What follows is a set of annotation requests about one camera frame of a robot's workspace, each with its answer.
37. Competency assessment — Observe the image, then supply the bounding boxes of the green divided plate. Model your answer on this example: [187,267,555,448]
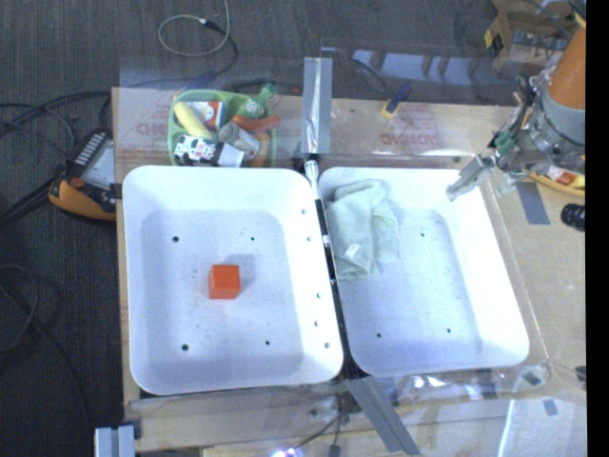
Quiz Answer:
[167,89,281,169]

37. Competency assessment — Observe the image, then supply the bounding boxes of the yellow banana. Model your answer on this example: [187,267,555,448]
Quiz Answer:
[172,101,214,142]

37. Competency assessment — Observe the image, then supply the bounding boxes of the orange carrot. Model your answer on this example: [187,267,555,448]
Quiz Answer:
[231,113,282,133]

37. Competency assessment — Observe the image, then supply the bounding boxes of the white plastic tray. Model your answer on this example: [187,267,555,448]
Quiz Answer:
[121,164,345,396]
[317,166,531,379]

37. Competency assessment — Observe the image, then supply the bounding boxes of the grey can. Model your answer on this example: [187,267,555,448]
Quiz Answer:
[217,122,262,162]

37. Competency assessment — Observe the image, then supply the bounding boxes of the red cube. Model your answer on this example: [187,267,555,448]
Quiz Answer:
[207,264,242,301]

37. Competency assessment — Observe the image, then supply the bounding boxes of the green bottle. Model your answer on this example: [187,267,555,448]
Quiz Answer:
[236,83,279,119]

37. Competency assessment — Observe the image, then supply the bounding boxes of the red and white packet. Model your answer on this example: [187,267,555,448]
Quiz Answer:
[545,166,580,187]

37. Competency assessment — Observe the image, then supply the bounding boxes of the white and orange carton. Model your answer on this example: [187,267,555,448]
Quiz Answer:
[189,100,226,132]

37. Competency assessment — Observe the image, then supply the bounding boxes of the black and white cow carton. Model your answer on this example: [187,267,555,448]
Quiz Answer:
[172,133,246,169]

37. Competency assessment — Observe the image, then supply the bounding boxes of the yellow divided plate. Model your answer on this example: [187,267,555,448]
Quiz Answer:
[527,169,587,199]

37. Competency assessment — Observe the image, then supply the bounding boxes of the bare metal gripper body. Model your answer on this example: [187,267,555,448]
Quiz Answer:
[493,129,587,176]

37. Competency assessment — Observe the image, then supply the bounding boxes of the brown cardboard board red print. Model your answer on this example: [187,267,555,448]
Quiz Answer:
[110,86,587,452]

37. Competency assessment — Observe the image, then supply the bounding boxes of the black cylinder on white bracket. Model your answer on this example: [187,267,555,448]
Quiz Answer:
[560,202,587,232]

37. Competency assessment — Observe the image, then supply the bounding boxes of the pale green cloth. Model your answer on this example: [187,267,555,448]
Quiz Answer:
[324,178,401,283]

